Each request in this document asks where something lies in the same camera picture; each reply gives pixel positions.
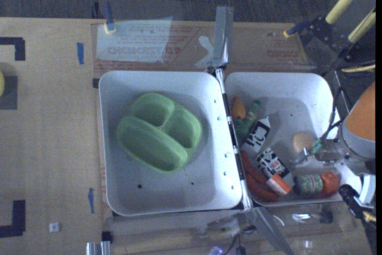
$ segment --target white bin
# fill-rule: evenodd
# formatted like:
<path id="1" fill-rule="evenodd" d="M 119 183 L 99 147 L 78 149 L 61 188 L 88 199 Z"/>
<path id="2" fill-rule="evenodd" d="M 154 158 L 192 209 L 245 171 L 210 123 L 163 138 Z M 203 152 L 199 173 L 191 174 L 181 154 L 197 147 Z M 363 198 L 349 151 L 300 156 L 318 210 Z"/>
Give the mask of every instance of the white bin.
<path id="1" fill-rule="evenodd" d="M 308 131 L 321 136 L 328 128 L 332 95 L 326 81 L 312 73 L 231 73 L 226 78 L 231 102 L 239 96 L 246 107 L 261 101 L 258 117 L 269 116 L 271 146 L 288 166 L 292 136 Z M 99 83 L 104 137 L 107 200 L 122 216 L 184 211 L 225 210 L 237 206 L 242 189 L 223 98 L 217 80 L 203 72 L 112 71 Z M 185 106 L 202 123 L 203 136 L 189 163 L 180 171 L 161 174 L 128 157 L 118 146 L 115 132 L 120 118 L 144 93 L 162 93 Z M 341 184 L 358 191 L 358 177 L 341 164 Z M 321 162 L 311 160 L 293 174 L 323 173 Z M 292 192 L 278 202 L 256 202 L 280 206 L 341 201 L 339 195 L 325 199 L 301 199 Z"/>

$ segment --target blue tape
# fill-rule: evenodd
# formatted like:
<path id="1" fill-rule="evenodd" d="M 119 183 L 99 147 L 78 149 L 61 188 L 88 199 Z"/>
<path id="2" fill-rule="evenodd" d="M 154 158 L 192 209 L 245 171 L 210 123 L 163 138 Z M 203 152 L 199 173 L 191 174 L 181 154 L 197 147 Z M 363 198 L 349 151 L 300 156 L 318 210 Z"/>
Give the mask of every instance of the blue tape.
<path id="1" fill-rule="evenodd" d="M 22 236 L 26 230 L 25 200 L 13 201 L 12 224 L 0 226 L 0 238 Z"/>
<path id="2" fill-rule="evenodd" d="M 90 203 L 91 213 L 94 214 L 94 192 L 93 188 L 89 188 L 88 199 Z"/>
<path id="3" fill-rule="evenodd" d="M 77 43 L 77 56 L 78 56 L 78 62 L 80 65 L 85 64 L 84 63 L 84 45 L 81 42 Z"/>

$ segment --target can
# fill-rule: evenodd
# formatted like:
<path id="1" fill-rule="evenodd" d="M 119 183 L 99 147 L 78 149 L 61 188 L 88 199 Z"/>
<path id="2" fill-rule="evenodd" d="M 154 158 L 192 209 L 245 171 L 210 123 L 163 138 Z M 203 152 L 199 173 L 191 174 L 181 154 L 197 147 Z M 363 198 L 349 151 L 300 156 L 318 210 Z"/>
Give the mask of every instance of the can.
<path id="1" fill-rule="evenodd" d="M 324 184 L 319 174 L 306 174 L 303 176 L 295 176 L 294 191 L 298 195 L 318 195 L 322 192 Z"/>

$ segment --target green bottle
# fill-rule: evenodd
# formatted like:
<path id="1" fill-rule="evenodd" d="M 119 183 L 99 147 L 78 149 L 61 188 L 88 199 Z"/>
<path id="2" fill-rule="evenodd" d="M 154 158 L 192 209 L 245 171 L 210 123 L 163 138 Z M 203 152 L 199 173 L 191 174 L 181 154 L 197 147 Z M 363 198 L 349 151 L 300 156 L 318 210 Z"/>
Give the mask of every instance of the green bottle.
<path id="1" fill-rule="evenodd" d="M 249 135 L 249 132 L 251 132 L 251 129 L 253 128 L 256 122 L 257 111 L 260 108 L 260 105 L 260 101 L 254 100 L 245 118 L 243 120 L 241 120 L 241 118 L 238 118 L 233 122 L 235 126 L 236 138 L 238 139 L 239 145 L 241 145 L 245 141 L 245 139 Z"/>

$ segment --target wooden table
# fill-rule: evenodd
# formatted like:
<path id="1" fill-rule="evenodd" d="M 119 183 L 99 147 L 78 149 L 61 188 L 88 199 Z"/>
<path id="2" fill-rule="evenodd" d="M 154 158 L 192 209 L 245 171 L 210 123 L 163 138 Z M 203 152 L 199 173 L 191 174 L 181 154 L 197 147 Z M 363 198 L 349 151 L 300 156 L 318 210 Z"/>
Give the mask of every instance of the wooden table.
<path id="1" fill-rule="evenodd" d="M 101 22 L 86 19 L 0 19 L 0 37 L 18 37 L 25 41 L 25 60 L 15 60 L 14 45 L 0 45 L 0 70 L 5 76 L 17 77 L 16 109 L 0 109 L 1 254 L 80 255 L 85 254 L 87 242 L 101 241 L 105 221 L 111 217 L 102 196 L 105 189 L 101 175 L 101 140 L 98 137 L 98 91 L 92 86 L 95 69 L 91 25 Z M 199 27 L 206 36 L 213 34 L 214 23 L 180 23 Z M 269 46 L 278 46 L 281 52 L 272 49 L 270 55 L 273 58 L 277 54 L 285 58 L 285 46 L 269 44 L 267 38 L 275 37 L 275 30 L 282 33 L 289 26 L 237 24 L 248 33 L 257 33 L 259 37 L 254 35 L 251 39 L 263 41 L 256 46 L 258 50 L 266 52 Z M 195 50 L 190 44 L 186 45 L 189 50 Z M 298 47 L 296 52 L 300 52 L 298 42 L 295 46 Z M 12 232 L 12 228 L 23 223 L 23 216 L 25 227 Z M 359 247 L 363 248 L 367 242 L 362 228 L 351 217 L 349 220 L 347 225 L 357 233 L 358 240 L 346 241 L 348 245 L 359 241 Z M 50 232 L 50 224 L 57 222 L 59 231 Z M 334 231 L 342 229 L 340 225 Z M 117 239 L 113 246 L 116 254 L 140 251 L 150 254 L 150 250 L 158 247 L 154 242 L 165 241 L 166 237 L 168 240 L 161 243 L 161 250 L 172 245 L 191 247 L 190 242 L 196 241 L 192 238 L 194 232 L 173 230 L 163 235 L 163 232 L 155 233 L 155 229 L 151 231 L 153 233 L 149 231 L 138 236 L 126 236 L 124 231 L 118 237 L 115 233 Z M 290 235 L 296 237 L 299 234 L 292 231 Z M 221 239 L 230 243 L 226 235 Z M 252 245 L 257 245 L 258 239 L 255 236 Z M 207 249 L 205 241 L 201 245 L 203 247 L 198 249 L 185 250 L 184 254 L 199 254 Z M 270 251 L 269 246 L 262 250 Z"/>

